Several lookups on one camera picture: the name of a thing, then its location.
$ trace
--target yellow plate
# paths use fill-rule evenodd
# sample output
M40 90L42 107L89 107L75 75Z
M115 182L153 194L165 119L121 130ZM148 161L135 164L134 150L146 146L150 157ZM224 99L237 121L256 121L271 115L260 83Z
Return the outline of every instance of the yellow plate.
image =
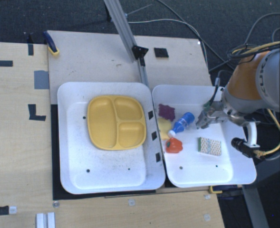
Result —
M103 150L127 150L143 144L146 121L141 104L122 95L93 98L87 109L91 142Z

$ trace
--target black floor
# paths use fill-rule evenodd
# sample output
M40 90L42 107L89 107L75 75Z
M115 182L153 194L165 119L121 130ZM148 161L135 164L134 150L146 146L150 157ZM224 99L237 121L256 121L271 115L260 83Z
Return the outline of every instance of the black floor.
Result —
M184 19L197 29L206 43L208 68L214 82L218 66L227 51L244 43L251 27L249 43L262 45L280 40L280 0L120 0L128 21ZM130 25L134 35L197 38L184 24L159 21ZM0 0L0 42L44 43L45 30L117 33L106 21L103 0ZM223 74L222 86L229 77ZM275 147L280 134L270 119L260 112L253 117L258 126L258 144L264 150ZM280 227L280 170L276 177L258 187L270 228ZM251 219L240 190L231 198L219 197L226 228L251 228Z

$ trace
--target bottle cap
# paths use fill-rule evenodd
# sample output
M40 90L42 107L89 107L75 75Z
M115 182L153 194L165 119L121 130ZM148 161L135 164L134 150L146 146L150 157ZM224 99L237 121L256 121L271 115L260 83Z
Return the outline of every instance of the bottle cap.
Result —
M175 137L176 136L175 131L174 130L168 131L168 136L171 137L171 138Z

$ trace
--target wooden surface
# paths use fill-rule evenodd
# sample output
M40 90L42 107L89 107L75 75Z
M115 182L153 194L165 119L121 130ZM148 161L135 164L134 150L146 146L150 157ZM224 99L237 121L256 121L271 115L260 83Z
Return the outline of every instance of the wooden surface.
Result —
M35 227L35 215L47 212L55 212L57 228L224 227L217 197L207 199L206 190L60 200L54 208L49 90L34 88L34 71L48 71L47 47L34 45L28 56L27 44L0 43L0 60L13 61L0 67L0 207L17 206L17 214L0 216L0 228ZM46 120L29 120L28 104Z

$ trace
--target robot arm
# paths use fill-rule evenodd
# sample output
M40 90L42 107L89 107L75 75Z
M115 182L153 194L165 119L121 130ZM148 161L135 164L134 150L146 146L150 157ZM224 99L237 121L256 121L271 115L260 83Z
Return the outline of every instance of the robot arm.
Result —
M248 141L242 144L257 149L256 123L244 117L262 108L280 112L280 48L241 59L222 91L221 101L214 101L212 97L204 105L196 127L204 129L210 124L229 120L238 126L247 127ZM240 144L238 140L232 141L235 148ZM248 154L245 150L242 152L253 157L251 150Z

